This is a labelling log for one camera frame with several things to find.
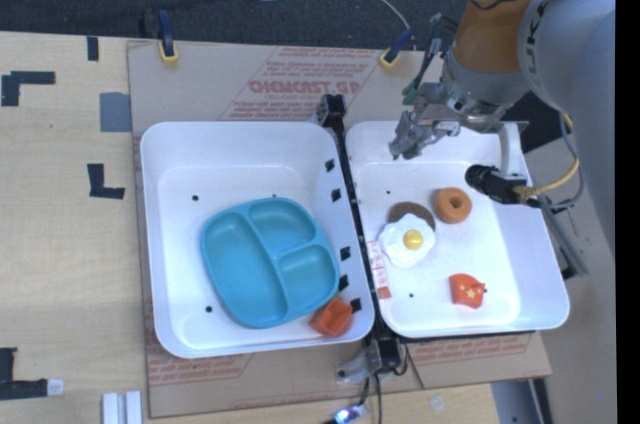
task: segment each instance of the brown donut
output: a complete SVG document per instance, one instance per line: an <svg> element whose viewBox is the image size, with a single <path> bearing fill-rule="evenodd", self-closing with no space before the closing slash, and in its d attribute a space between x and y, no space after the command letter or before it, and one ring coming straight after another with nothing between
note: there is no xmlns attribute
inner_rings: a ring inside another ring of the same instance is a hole
<svg viewBox="0 0 640 424"><path fill-rule="evenodd" d="M471 199L458 188L444 188L438 191L433 206L438 217L445 223L460 223L471 212Z"/></svg>

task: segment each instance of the wooden surface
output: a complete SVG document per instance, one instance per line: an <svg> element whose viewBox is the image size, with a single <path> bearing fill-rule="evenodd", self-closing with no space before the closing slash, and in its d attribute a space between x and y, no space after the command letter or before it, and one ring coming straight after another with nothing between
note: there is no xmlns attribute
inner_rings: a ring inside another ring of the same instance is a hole
<svg viewBox="0 0 640 424"><path fill-rule="evenodd" d="M0 347L16 380L61 378L64 394L0 401L0 422L100 422L107 392L142 392L144 326L130 133L100 131L101 93L128 93L126 40L0 33L0 74L54 71L0 107ZM92 198L87 164L122 200ZM355 401L238 410L163 423L321 423ZM376 422L377 401L369 404ZM498 423L489 385L385 394L385 424Z"/></svg>

